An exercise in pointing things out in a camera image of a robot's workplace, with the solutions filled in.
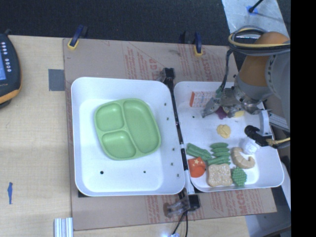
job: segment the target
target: wooden table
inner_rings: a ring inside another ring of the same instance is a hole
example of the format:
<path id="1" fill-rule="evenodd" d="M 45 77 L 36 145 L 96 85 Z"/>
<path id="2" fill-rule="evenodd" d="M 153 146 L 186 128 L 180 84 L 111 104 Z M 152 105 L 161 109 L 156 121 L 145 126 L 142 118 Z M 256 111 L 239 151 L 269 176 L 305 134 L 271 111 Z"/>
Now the wooden table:
<path id="1" fill-rule="evenodd" d="M 0 110 L 0 236 L 52 237 L 72 216 L 64 91 L 48 70 L 64 69 L 62 38 L 9 36 L 23 69 L 18 96 Z M 8 186 L 12 183 L 12 204 Z M 178 233 L 185 234 L 185 222 Z M 75 237 L 170 236 L 176 223 L 75 231 Z M 249 236 L 245 217 L 189 221 L 188 236 Z"/>

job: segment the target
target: blue clamp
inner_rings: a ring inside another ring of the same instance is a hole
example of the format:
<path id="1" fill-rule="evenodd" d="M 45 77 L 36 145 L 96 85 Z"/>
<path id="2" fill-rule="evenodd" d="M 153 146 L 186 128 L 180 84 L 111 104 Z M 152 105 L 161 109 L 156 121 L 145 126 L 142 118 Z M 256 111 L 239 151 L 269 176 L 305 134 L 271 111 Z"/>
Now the blue clamp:
<path id="1" fill-rule="evenodd" d="M 79 25 L 74 36 L 70 41 L 68 42 L 67 46 L 70 50 L 75 50 L 79 43 L 79 38 L 82 38 L 82 36 L 86 36 L 87 27 L 83 25 Z"/>
<path id="2" fill-rule="evenodd" d="M 195 39 L 193 41 L 193 44 L 195 44 L 194 53 L 196 56 L 201 56 L 203 55 L 201 35 L 198 32 L 196 32 L 194 36 L 195 36 Z"/>

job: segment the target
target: toy garlic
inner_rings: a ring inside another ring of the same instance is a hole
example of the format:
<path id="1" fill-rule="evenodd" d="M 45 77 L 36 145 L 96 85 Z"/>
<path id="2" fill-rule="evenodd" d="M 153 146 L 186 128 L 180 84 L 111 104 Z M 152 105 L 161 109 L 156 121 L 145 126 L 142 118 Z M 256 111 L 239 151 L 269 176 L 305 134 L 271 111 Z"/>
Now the toy garlic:
<path id="1" fill-rule="evenodd" d="M 256 164 L 255 159 L 249 156 L 248 160 L 246 160 L 240 152 L 243 152 L 242 148 L 232 148 L 233 163 L 239 168 L 252 168 Z"/>

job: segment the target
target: cardboard sheet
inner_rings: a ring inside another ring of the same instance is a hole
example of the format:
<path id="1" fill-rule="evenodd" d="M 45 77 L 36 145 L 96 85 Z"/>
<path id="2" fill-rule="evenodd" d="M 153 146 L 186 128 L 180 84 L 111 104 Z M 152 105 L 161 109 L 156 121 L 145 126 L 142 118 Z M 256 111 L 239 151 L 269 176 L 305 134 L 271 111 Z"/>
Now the cardboard sheet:
<path id="1" fill-rule="evenodd" d="M 194 55 L 193 45 L 80 39 L 75 50 L 63 40 L 71 196 L 74 230 L 176 222 L 163 208 L 179 200 L 178 195 L 86 197 L 78 192 L 74 177 L 71 84 L 79 77 L 156 80 L 163 68 L 174 68 L 180 81 L 222 81 L 225 74 L 225 46 L 202 46 L 203 55 Z M 229 61 L 228 81 L 237 67 Z M 233 217 L 276 211 L 271 189 L 198 194 L 201 207 L 189 220 Z"/>

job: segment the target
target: green plate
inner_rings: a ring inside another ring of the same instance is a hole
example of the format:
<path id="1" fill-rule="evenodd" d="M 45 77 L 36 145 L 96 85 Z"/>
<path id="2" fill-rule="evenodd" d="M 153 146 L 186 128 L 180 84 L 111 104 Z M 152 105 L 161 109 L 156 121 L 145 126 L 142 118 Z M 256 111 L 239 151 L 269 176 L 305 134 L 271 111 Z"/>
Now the green plate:
<path id="1" fill-rule="evenodd" d="M 120 99 L 99 106 L 94 125 L 103 151 L 115 160 L 147 156 L 161 144 L 154 115 L 140 99 Z"/>

